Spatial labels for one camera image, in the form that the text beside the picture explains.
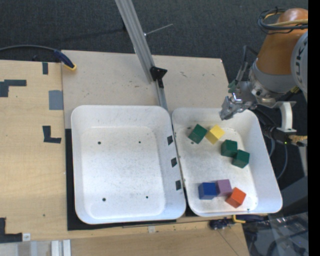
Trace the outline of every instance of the orange cube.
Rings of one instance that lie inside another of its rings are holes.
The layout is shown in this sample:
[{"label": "orange cube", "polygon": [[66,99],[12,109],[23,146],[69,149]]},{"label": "orange cube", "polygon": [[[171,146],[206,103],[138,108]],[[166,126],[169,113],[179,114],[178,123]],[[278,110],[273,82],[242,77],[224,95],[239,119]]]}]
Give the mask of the orange cube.
[{"label": "orange cube", "polygon": [[233,206],[234,208],[238,208],[240,205],[243,204],[246,193],[240,190],[239,188],[235,187],[231,193],[225,200],[229,205]]}]

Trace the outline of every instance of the purple cube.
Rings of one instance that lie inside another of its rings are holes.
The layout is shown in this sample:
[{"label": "purple cube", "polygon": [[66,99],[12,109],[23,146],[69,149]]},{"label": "purple cube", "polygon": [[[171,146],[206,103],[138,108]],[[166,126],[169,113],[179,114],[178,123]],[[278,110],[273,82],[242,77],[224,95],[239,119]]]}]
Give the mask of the purple cube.
[{"label": "purple cube", "polygon": [[217,197],[229,196],[232,193],[232,187],[228,179],[220,179],[215,182]]}]

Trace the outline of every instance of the wooden table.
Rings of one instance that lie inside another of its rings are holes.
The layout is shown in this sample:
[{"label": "wooden table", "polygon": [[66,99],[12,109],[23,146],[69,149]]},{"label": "wooden table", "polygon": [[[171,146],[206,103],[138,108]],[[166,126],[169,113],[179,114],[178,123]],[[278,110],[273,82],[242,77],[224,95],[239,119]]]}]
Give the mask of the wooden table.
[{"label": "wooden table", "polygon": [[[72,239],[76,255],[85,255],[93,245],[112,245],[116,252],[116,241],[118,246],[128,241],[134,249],[141,238],[146,250],[168,244],[168,250],[175,251],[176,241],[184,255],[193,255],[187,253],[187,245],[201,240],[207,250],[232,248],[224,255],[248,255],[240,224],[218,231],[208,227],[208,220],[223,216],[182,216],[176,223],[155,225],[152,234],[147,225],[68,231],[65,129],[70,128],[72,109],[82,104],[157,105],[158,101],[134,54],[64,53],[77,65],[75,72],[60,63],[48,63],[48,74],[43,74],[42,62],[0,61],[0,82],[26,80],[26,86],[9,86],[8,97],[0,97],[0,217],[6,217],[6,233],[29,233],[32,241]],[[221,106],[228,81],[220,59],[153,58],[158,67],[168,69],[163,82],[170,113],[177,107]],[[63,91],[64,110],[49,108],[49,91],[55,90]],[[51,137],[61,142],[44,142],[43,126],[50,126]]]}]

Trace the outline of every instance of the yellow cube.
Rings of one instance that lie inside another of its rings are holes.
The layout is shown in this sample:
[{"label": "yellow cube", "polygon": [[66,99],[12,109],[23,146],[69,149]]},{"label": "yellow cube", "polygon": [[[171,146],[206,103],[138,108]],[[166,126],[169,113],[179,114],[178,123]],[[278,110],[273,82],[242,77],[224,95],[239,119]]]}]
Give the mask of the yellow cube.
[{"label": "yellow cube", "polygon": [[213,126],[205,135],[205,137],[212,143],[215,144],[223,135],[225,131],[220,128],[219,125]]}]

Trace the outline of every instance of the black floor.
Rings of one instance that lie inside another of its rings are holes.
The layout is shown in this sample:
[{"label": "black floor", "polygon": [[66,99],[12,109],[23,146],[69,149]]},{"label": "black floor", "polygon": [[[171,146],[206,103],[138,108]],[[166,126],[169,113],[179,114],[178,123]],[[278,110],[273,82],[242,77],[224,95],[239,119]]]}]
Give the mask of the black floor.
[{"label": "black floor", "polygon": [[[145,33],[173,24],[146,36],[152,54],[222,59],[229,82],[241,66],[243,46],[258,52],[265,39],[257,26],[262,11],[309,7],[307,0],[134,0],[133,3]],[[59,50],[134,53],[113,0],[4,0],[0,7],[0,48],[33,44]],[[34,48],[0,50],[0,59],[58,61],[52,52]],[[292,109],[293,128],[299,135],[307,135],[305,98],[298,93],[290,100],[296,101]],[[281,125],[278,111],[260,109]],[[304,175],[297,147],[289,145],[287,152],[287,167],[278,181],[281,189]],[[276,175],[279,174],[285,163],[282,145],[276,146],[271,162]]]}]

